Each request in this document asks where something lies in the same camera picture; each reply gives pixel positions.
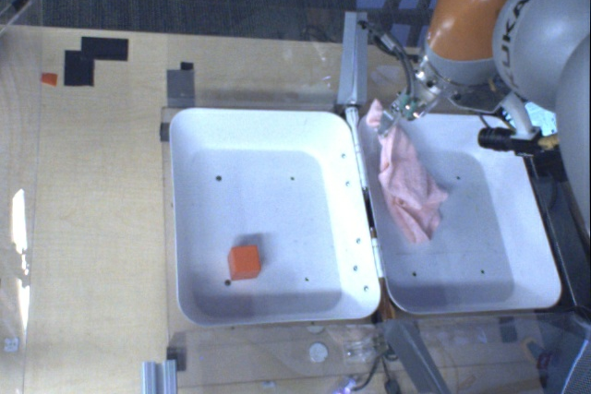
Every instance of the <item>wooden table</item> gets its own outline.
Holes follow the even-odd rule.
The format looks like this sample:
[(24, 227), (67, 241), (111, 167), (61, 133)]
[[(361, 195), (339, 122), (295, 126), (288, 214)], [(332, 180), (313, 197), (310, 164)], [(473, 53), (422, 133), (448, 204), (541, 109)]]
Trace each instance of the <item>wooden table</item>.
[[(96, 61), (94, 87), (64, 87), (64, 51), (79, 50), (82, 36), (129, 39), (128, 60)], [(42, 70), (59, 80), (42, 88), (26, 393), (137, 393), (141, 363), (163, 361), (169, 341), (160, 140), (166, 70), (194, 63), (200, 105), (329, 109), (341, 45), (63, 29), (43, 29), (42, 39)], [(391, 99), (403, 85), (402, 69), (374, 48), (368, 77), (369, 97)], [(475, 371), (483, 373), (478, 381), (444, 353), (440, 361), (458, 389), (486, 385), (491, 363), (521, 379), (532, 366), (518, 362), (518, 345), (515, 356), (510, 351), (499, 344), (498, 360)], [(260, 362), (229, 359), (218, 369), (231, 377), (238, 365), (247, 372)], [(395, 369), (404, 392), (413, 392), (400, 364)], [(320, 369), (306, 379), (180, 392), (329, 393), (339, 378)], [(382, 386), (376, 376), (364, 392)]]

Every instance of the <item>clear acrylic panel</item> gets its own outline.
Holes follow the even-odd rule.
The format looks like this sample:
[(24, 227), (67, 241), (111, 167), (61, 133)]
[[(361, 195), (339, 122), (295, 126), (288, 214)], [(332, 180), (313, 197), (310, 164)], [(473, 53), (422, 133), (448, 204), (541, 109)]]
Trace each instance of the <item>clear acrylic panel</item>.
[(590, 386), (590, 336), (575, 312), (402, 317), (192, 330), (176, 333), (168, 354), (180, 392), (377, 393), (391, 382), (400, 391), (387, 392), (404, 394), (575, 394)]
[(0, 391), (23, 391), (41, 113), (42, 0), (0, 0)]

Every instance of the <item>orange block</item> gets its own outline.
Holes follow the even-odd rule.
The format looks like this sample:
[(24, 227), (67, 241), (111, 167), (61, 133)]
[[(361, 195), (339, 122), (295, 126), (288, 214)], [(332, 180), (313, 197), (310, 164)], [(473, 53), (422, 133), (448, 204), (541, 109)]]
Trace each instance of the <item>orange block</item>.
[(43, 84), (47, 84), (48, 86), (57, 86), (57, 74), (54, 73), (42, 73), (41, 74), (41, 82)]
[(234, 246), (228, 255), (232, 281), (250, 280), (259, 276), (260, 258), (256, 245)]

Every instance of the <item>pink cloth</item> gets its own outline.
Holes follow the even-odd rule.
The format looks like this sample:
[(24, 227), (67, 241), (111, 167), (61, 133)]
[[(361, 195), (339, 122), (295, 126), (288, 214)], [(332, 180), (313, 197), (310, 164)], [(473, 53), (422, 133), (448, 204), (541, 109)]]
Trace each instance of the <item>pink cloth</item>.
[[(375, 100), (366, 121), (378, 128), (383, 108)], [(390, 215), (411, 243), (429, 240), (441, 222), (440, 204), (448, 194), (418, 160), (416, 148), (399, 126), (380, 137), (379, 180)]]

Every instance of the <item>black cable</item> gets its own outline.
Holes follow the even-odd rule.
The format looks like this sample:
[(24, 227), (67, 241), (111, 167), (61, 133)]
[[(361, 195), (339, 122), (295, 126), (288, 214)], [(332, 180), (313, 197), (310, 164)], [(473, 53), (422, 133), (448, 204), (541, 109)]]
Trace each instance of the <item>black cable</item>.
[[(408, 54), (406, 50), (402, 46), (402, 44), (398, 41), (398, 39), (388, 33), (385, 33), (375, 27), (368, 25), (369, 32), (371, 33), (370, 38), (372, 42), (384, 53), (389, 54), (390, 56), (394, 56), (400, 63), (403, 65), (404, 76), (406, 79), (406, 93), (408, 95), (413, 95), (413, 78), (415, 77), (415, 69), (410, 62)], [(389, 50), (381, 40), (380, 35), (388, 35), (388, 38), (394, 43), (394, 50)]]
[(391, 349), (388, 349), (385, 352), (383, 352), (382, 354), (378, 355), (376, 357), (376, 359), (374, 360), (373, 365), (371, 366), (371, 370), (369, 371), (368, 378), (363, 382), (363, 384), (360, 384), (359, 386), (355, 386), (351, 390), (352, 391), (359, 391), (361, 389), (366, 388), (368, 386), (368, 384), (371, 382), (371, 379), (373, 379), (374, 375), (376, 374), (376, 371), (378, 370), (378, 365), (380, 364), (380, 361), (383, 364), (384, 372), (386, 374), (386, 379), (390, 381), (391, 380), (390, 371), (388, 371), (388, 367), (386, 366), (386, 361), (395, 361), (397, 359), (398, 359), (398, 357)]
[(378, 370), (378, 364), (380, 364), (381, 356), (382, 355), (376, 357), (375, 361), (373, 362), (373, 365), (371, 366), (371, 371), (369, 371), (368, 378), (365, 380), (365, 382), (363, 384), (360, 384), (359, 386), (355, 386), (354, 388), (352, 388), (352, 391), (359, 391), (361, 389), (365, 389), (368, 386), (368, 384), (371, 382), (371, 379), (373, 379), (373, 376), (376, 374), (376, 371)]

